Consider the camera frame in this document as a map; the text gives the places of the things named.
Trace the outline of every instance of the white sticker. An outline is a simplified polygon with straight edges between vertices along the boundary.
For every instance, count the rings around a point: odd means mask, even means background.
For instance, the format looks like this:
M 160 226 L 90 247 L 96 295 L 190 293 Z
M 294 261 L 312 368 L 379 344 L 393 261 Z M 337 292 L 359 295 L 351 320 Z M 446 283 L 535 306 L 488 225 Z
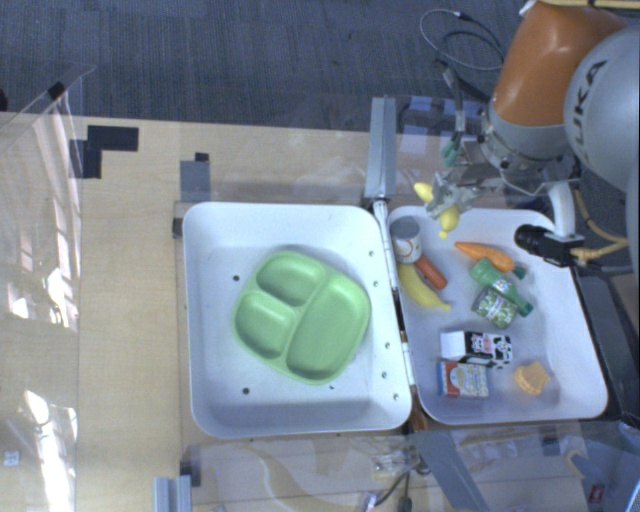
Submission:
M 4 465 L 17 466 L 20 464 L 20 452 L 4 452 Z

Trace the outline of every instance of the green bottle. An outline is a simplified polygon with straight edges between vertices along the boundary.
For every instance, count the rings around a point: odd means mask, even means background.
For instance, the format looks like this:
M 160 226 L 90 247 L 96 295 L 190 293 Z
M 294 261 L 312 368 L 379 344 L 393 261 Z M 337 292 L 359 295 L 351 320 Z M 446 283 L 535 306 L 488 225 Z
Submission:
M 527 316 L 533 310 L 533 306 L 520 297 L 516 285 L 496 269 L 487 258 L 478 261 L 469 274 L 480 284 L 493 288 L 500 295 L 515 303 L 518 306 L 520 316 Z

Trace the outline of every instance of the white can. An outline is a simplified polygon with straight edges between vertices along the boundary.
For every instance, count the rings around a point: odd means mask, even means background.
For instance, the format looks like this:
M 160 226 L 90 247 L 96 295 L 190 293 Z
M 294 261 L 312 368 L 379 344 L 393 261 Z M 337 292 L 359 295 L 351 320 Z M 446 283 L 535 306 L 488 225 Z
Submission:
M 400 217 L 391 224 L 389 233 L 398 263 L 415 263 L 420 259 L 420 226 L 413 217 Z

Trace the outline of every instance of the toy banana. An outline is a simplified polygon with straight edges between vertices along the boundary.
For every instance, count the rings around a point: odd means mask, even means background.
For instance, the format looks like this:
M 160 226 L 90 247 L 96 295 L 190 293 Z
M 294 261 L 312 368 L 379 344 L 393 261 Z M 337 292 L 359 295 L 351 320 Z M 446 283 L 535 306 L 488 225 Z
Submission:
M 437 306 L 445 311 L 449 311 L 451 309 L 450 304 L 442 302 L 440 297 L 436 295 L 436 292 L 422 282 L 413 263 L 398 263 L 397 269 L 398 279 L 400 279 L 402 288 L 404 288 L 404 291 L 406 291 L 409 294 L 409 297 L 411 297 L 417 304 L 427 308 Z
M 433 186 L 430 183 L 416 183 L 413 190 L 425 203 L 433 201 Z M 453 231 L 460 220 L 460 210 L 456 205 L 447 208 L 440 214 L 440 238 L 447 238 L 449 231 Z

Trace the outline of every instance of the white tray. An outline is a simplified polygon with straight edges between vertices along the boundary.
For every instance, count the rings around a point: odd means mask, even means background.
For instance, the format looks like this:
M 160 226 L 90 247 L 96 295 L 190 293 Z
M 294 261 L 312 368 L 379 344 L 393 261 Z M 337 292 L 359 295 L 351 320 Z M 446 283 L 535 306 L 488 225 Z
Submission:
M 220 438 L 389 430 L 411 408 L 404 358 L 376 220 L 350 206 L 202 203 L 183 224 L 191 407 Z M 233 306 L 269 254 L 318 258 L 369 294 L 371 320 L 355 357 L 326 385 L 293 380 L 233 337 Z
M 410 215 L 421 227 L 423 251 L 448 278 L 439 295 L 452 309 L 425 309 L 402 293 L 402 306 L 420 400 L 436 420 L 450 425 L 567 420 L 598 416 L 606 407 L 607 387 L 598 363 L 580 299 L 568 269 L 545 263 L 519 249 L 515 230 L 522 224 L 552 228 L 543 215 L 527 210 L 473 209 L 460 217 L 459 226 L 446 240 L 440 226 L 424 208 L 394 210 L 389 223 Z M 489 369 L 490 397 L 470 400 L 438 396 L 436 364 L 440 360 L 440 333 L 468 330 L 501 332 L 471 311 L 481 286 L 469 275 L 473 260 L 454 242 L 477 242 L 506 249 L 528 269 L 518 283 L 521 294 L 535 307 L 526 318 L 517 316 L 505 329 L 512 338 L 514 361 L 504 370 Z M 539 360 L 553 379 L 540 396 L 522 392 L 513 371 Z

